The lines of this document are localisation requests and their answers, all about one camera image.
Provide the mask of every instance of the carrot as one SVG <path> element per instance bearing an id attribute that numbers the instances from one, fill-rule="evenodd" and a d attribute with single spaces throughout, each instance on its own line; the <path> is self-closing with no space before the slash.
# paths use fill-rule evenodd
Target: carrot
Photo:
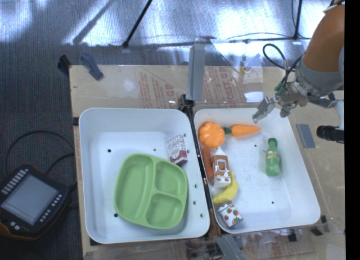
<path id="1" fill-rule="evenodd" d="M 235 124 L 231 126 L 231 128 L 224 128 L 225 134 L 230 134 L 233 136 L 245 136 L 257 131 L 260 131 L 261 128 L 258 126 L 252 125 L 242 125 L 242 124 Z"/>
<path id="2" fill-rule="evenodd" d="M 201 149 L 202 162 L 204 163 L 205 173 L 208 179 L 214 178 L 214 171 L 212 166 L 212 161 L 210 157 L 210 147 L 205 146 Z"/>

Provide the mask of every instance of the bottle cap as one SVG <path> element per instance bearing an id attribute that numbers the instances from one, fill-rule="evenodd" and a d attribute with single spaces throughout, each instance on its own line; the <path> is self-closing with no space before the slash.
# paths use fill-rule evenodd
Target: bottle cap
<path id="1" fill-rule="evenodd" d="M 269 138 L 268 143 L 270 143 L 270 142 L 275 142 L 275 143 L 277 143 L 277 141 L 276 141 L 275 138 Z"/>

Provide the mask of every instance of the table surface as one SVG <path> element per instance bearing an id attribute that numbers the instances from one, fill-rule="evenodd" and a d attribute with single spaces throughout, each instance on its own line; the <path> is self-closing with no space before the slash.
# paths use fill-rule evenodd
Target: table surface
<path id="1" fill-rule="evenodd" d="M 186 94 L 187 66 L 125 66 L 99 65 L 104 77 L 95 80 L 85 66 L 69 67 L 71 107 L 74 118 L 76 171 L 78 178 L 82 248 L 85 259 L 105 259 L 119 253 L 127 259 L 139 251 L 149 257 L 171 254 L 177 259 L 186 258 L 185 241 L 166 243 L 127 243 L 116 245 L 91 245 L 86 232 L 84 216 L 83 182 L 81 169 L 78 119 L 81 113 L 92 107 L 168 108 L 176 109 L 181 95 Z M 206 66 L 202 101 L 195 101 L 195 111 L 202 108 L 257 107 L 263 96 L 273 96 L 273 88 L 279 83 L 284 71 L 276 67 L 254 68 L 242 74 L 231 66 Z M 344 91 L 337 91 L 336 98 L 344 98 Z M 275 231 L 263 231 L 242 235 L 242 255 L 245 259 L 345 259 L 345 177 L 344 145 L 326 141 L 316 136 L 320 125 L 339 125 L 335 109 L 308 104 L 297 107 L 289 115 L 296 141 L 307 167 L 321 215 L 327 222 L 296 230 L 297 242 L 283 241 Z M 308 126 L 315 146 L 303 147 L 297 124 Z M 271 246 L 264 245 L 264 239 Z M 212 239 L 194 239 L 196 247 L 208 245 Z"/>

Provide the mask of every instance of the chocolate milk carton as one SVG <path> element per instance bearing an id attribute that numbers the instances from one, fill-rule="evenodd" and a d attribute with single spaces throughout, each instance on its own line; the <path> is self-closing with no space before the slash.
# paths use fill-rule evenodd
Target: chocolate milk carton
<path id="1" fill-rule="evenodd" d="M 211 183 L 216 188 L 227 187 L 231 183 L 227 155 L 219 147 L 212 156 L 211 160 L 214 171 L 214 178 Z"/>

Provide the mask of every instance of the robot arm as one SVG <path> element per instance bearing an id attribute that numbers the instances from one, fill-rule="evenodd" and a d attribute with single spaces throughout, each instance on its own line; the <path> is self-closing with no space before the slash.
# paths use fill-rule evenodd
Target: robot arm
<path id="1" fill-rule="evenodd" d="M 286 71 L 283 80 L 274 89 L 275 97 L 265 97 L 253 115 L 254 123 L 267 116 L 278 103 L 280 115 L 286 117 L 298 105 L 308 102 L 324 108 L 335 108 L 340 118 L 338 127 L 320 126 L 317 136 L 344 143 L 344 100 L 336 100 L 333 91 L 344 89 L 344 0 L 333 0 L 324 11 L 325 16 L 316 28 L 305 54 Z M 294 80 L 288 82 L 291 72 Z"/>

